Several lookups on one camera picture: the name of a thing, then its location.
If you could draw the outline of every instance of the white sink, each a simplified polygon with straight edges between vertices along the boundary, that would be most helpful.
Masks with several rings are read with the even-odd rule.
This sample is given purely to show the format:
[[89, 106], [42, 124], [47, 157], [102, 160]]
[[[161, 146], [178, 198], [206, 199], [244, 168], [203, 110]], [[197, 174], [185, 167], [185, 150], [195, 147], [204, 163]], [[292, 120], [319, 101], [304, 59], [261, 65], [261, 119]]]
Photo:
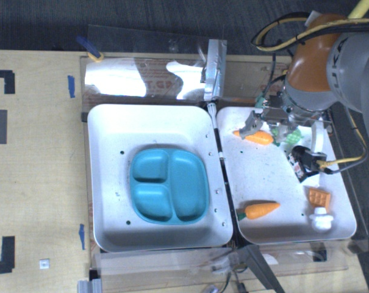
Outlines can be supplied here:
[[[195, 106], [101, 104], [88, 115], [93, 229], [105, 251], [219, 247], [233, 227], [209, 114]], [[186, 225], [149, 222], [134, 210], [130, 167], [155, 148], [189, 151], [202, 160], [209, 185], [206, 214]]]

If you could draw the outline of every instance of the black floor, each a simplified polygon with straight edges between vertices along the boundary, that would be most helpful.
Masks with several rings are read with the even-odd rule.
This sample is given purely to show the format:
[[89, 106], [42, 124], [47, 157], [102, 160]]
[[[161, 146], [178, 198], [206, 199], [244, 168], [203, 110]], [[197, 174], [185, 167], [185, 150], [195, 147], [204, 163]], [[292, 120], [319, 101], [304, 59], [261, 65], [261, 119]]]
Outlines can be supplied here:
[[[266, 24], [290, 12], [348, 15], [359, 0], [0, 0], [0, 49], [84, 50], [77, 35], [88, 25], [123, 27], [225, 38], [228, 54], [269, 55], [250, 45]], [[302, 25], [276, 29], [271, 39], [287, 40]], [[339, 155], [359, 155], [343, 109], [332, 108], [340, 144]], [[354, 114], [362, 126], [362, 117]], [[355, 240], [369, 286], [369, 160], [344, 173], [359, 224]]]

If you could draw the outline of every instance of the blue tape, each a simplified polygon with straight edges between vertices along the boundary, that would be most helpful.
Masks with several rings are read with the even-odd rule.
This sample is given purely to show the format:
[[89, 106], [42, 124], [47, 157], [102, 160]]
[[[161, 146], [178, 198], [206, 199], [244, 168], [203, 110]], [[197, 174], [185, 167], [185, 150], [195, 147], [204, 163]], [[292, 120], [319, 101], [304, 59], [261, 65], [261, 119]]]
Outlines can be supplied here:
[[76, 96], [74, 95], [74, 77], [73, 76], [68, 76], [68, 89], [69, 89], [69, 94], [71, 98], [75, 98]]
[[76, 37], [76, 41], [82, 45], [90, 54], [92, 54], [93, 56], [100, 58], [101, 54], [100, 52], [96, 49], [96, 47], [85, 37], [81, 37], [81, 36], [77, 36]]
[[79, 236], [81, 240], [81, 247], [82, 247], [82, 250], [84, 251], [85, 250], [85, 241], [84, 241], [85, 233], [84, 233], [84, 225], [82, 223], [80, 223]]

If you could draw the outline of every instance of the white tray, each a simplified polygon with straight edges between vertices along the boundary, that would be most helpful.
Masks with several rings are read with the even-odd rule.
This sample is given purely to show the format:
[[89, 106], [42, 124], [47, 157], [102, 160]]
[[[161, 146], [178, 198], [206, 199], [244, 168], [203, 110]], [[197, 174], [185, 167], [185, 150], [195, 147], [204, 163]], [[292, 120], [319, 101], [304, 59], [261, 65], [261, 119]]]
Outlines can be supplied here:
[[[88, 115], [93, 230], [105, 251], [219, 247], [232, 237], [231, 212], [209, 114], [195, 106], [100, 104]], [[188, 225], [160, 225], [132, 206], [129, 170], [150, 148], [178, 148], [197, 155], [209, 181], [209, 208]]]
[[[292, 146], [286, 143], [279, 147], [275, 144], [259, 145], [233, 135], [233, 131], [244, 126], [252, 110], [255, 109], [226, 107], [217, 114], [233, 203], [236, 210], [242, 210], [251, 201], [276, 201], [281, 206], [259, 219], [239, 221], [242, 236], [255, 244], [351, 237], [356, 231], [356, 219], [341, 174], [321, 173], [299, 183], [287, 161]], [[299, 129], [304, 137], [297, 144], [311, 148], [312, 130], [304, 127]], [[262, 130], [269, 132], [268, 125], [264, 124]], [[328, 155], [327, 160], [334, 159], [327, 134], [324, 134], [322, 152]], [[309, 215], [313, 213], [313, 208], [307, 199], [309, 186], [319, 187], [331, 193], [329, 210], [334, 221], [331, 230], [326, 233], [318, 233], [311, 228]]]

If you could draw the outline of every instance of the metal bracket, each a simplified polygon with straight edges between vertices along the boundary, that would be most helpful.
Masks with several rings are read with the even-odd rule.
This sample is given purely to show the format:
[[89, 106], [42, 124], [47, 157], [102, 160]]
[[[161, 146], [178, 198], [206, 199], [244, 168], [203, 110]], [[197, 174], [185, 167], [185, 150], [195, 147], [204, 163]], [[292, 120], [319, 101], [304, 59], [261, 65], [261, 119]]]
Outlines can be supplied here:
[[263, 121], [260, 118], [260, 114], [255, 113], [255, 111], [253, 110], [246, 119], [245, 126], [238, 130], [241, 139], [244, 139], [246, 136], [259, 131], [262, 126]]
[[223, 94], [226, 69], [227, 41], [210, 39], [207, 50], [204, 101], [218, 99]]
[[101, 279], [78, 281], [77, 293], [102, 293]]

